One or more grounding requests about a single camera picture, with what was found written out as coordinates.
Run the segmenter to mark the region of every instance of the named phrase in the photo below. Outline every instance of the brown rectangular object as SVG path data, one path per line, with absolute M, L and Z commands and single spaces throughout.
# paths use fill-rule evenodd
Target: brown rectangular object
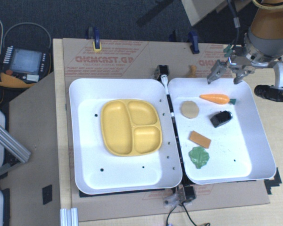
M 209 145 L 211 144 L 211 139 L 199 134 L 196 131 L 192 131 L 189 139 L 204 148 L 209 148 Z

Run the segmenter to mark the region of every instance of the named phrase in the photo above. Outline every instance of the blue clamp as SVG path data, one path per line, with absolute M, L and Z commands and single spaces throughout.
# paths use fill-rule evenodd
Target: blue clamp
M 85 37 L 86 39 L 94 39 L 92 44 L 95 52 L 102 50 L 102 45 L 100 43 L 100 32 L 97 27 L 88 27 Z
M 198 35 L 195 31 L 190 31 L 188 34 L 189 42 L 192 44 L 190 49 L 193 54 L 199 54 Z

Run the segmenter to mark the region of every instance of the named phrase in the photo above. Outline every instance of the orange carrot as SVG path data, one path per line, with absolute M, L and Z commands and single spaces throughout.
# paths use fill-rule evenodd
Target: orange carrot
M 204 94 L 200 95 L 200 98 L 214 102 L 220 105 L 225 105 L 227 103 L 235 103 L 235 99 L 230 99 L 227 95 L 224 94 Z

